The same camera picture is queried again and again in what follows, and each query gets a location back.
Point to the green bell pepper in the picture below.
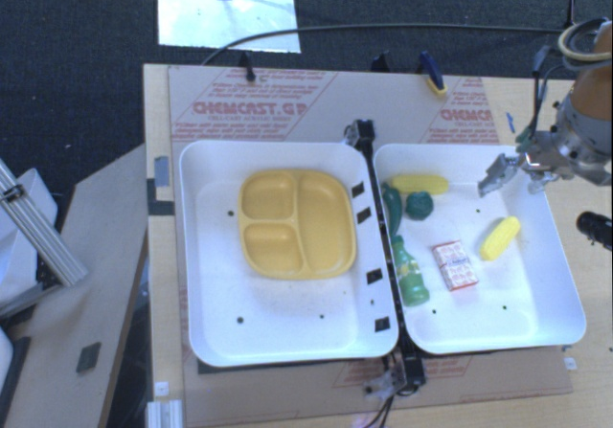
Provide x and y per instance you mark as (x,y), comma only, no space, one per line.
(419,206)

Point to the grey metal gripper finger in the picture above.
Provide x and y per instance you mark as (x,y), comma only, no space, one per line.
(497,173)
(538,182)

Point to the yellow divided plate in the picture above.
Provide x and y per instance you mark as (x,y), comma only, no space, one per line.
(306,225)

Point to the thin black and white rod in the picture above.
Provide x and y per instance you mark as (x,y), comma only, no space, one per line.
(383,234)

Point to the yellow corn cob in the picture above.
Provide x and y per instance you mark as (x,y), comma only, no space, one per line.
(500,238)
(419,184)

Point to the brown cardboard board red print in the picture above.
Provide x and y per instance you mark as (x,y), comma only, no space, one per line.
(306,115)

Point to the green bottle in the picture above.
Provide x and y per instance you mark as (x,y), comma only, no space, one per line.
(409,275)

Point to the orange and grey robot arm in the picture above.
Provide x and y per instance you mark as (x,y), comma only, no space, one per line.
(593,96)

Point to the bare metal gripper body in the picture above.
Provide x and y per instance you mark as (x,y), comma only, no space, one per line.
(570,159)

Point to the green chili pepper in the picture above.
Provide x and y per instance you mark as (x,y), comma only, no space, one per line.
(393,210)

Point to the white plastic tray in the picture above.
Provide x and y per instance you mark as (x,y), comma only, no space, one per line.
(287,311)
(503,311)

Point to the red and white carton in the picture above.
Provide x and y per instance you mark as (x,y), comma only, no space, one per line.
(455,265)

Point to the black cylinder on white bracket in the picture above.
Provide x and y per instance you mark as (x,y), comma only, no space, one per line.
(596,226)

